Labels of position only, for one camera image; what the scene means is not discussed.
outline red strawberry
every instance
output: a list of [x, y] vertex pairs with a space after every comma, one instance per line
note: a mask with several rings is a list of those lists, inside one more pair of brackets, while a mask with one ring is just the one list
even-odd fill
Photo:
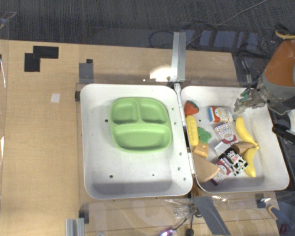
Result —
[[197, 112], [199, 112], [198, 106], [195, 103], [193, 103], [192, 101], [188, 100], [185, 104], [185, 115], [186, 116], [194, 115]]

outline white plastic tray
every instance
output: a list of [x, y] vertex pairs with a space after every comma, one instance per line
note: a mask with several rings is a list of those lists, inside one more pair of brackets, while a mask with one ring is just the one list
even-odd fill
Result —
[[[110, 134], [111, 104], [123, 97], [150, 97], [167, 108], [172, 144], [161, 152], [119, 150]], [[89, 84], [81, 91], [84, 180], [96, 199], [180, 196], [192, 176], [175, 92], [166, 86]]]
[[[218, 124], [210, 123], [207, 108], [208, 106], [229, 106], [233, 110], [236, 98], [238, 98], [243, 91], [244, 88], [204, 86], [188, 86], [182, 90], [181, 97], [183, 104], [187, 100], [192, 100], [199, 106], [200, 111], [194, 115], [198, 126], [212, 134], [212, 139], [209, 141], [209, 156], [207, 158], [209, 161], [217, 161], [219, 155], [216, 154], [214, 147], [218, 144], [219, 140], [213, 130]], [[203, 190], [210, 193], [274, 191], [285, 189], [290, 179], [277, 137], [272, 132], [273, 124], [267, 107], [247, 109], [242, 115], [247, 130], [260, 145], [260, 150], [256, 152], [254, 157], [256, 177], [252, 178], [248, 176], [246, 172], [242, 172], [236, 177], [230, 174], [218, 186], [207, 182], [201, 184], [201, 187]], [[232, 122], [230, 126], [240, 140], [234, 124], [235, 123]]]

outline white cable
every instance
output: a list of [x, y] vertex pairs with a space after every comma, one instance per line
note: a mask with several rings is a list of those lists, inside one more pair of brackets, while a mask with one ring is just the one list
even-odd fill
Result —
[[216, 26], [214, 26], [214, 27], [211, 27], [211, 28], [205, 30], [205, 31], [202, 32], [200, 35], [198, 35], [197, 37], [195, 37], [194, 39], [192, 39], [187, 45], [189, 45], [189, 44], [191, 44], [193, 41], [197, 40], [199, 37], [201, 37], [204, 33], [208, 32], [209, 30], [212, 30], [212, 29], [214, 29], [214, 28], [216, 28], [216, 27], [219, 27], [219, 26], [221, 26], [221, 25], [227, 23], [228, 21], [234, 19], [235, 17], [239, 16], [240, 14], [246, 12], [247, 10], [253, 9], [253, 8], [255, 8], [255, 7], [257, 7], [257, 6], [259, 6], [259, 5], [263, 4], [263, 3], [265, 3], [265, 2], [267, 2], [267, 1], [269, 1], [269, 0], [264, 0], [264, 1], [260, 2], [260, 3], [258, 3], [258, 4], [255, 4], [255, 5], [253, 5], [253, 6], [249, 7], [249, 8], [247, 8], [247, 9], [244, 9], [244, 10], [242, 10], [241, 12], [237, 13], [236, 15], [230, 17], [229, 19], [226, 19], [225, 21], [219, 23], [218, 25], [216, 25]]

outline green divided plate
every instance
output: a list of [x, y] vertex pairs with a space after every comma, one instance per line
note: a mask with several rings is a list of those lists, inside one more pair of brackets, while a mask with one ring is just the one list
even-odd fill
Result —
[[128, 152], [153, 152], [172, 142], [166, 107], [152, 98], [121, 98], [110, 109], [110, 131], [115, 145]]

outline wooden table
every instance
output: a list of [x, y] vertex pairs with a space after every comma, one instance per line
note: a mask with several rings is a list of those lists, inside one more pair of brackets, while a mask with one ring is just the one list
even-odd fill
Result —
[[[32, 53], [34, 45], [59, 47], [59, 58], [41, 59], [40, 72], [24, 72], [24, 53]], [[172, 51], [21, 41], [0, 41], [0, 46], [8, 47], [0, 53], [4, 62], [9, 63], [0, 236], [63, 236], [66, 219], [77, 218], [80, 193], [84, 191], [79, 188], [74, 97], [79, 63], [86, 59], [94, 61], [96, 81], [142, 80], [149, 78], [152, 69], [170, 65]], [[229, 53], [187, 51], [186, 77], [204, 84], [237, 83]], [[51, 102], [53, 93], [61, 95], [59, 103]], [[93, 202], [92, 209], [101, 215], [104, 212], [103, 216], [110, 219], [105, 220], [106, 226], [86, 225], [87, 236], [96, 235], [99, 229], [107, 236], [157, 235], [179, 223], [169, 218], [163, 224], [151, 226], [138, 219], [139, 211], [149, 217], [171, 214], [171, 206], [163, 200], [112, 203], [86, 199]], [[229, 213], [228, 207], [221, 216], [235, 235], [240, 234], [235, 219], [240, 220], [242, 229], [250, 228], [253, 235], [277, 235], [275, 221], [266, 210], [254, 212], [235, 207]], [[195, 219], [194, 229], [195, 235], [211, 235], [201, 218]]]

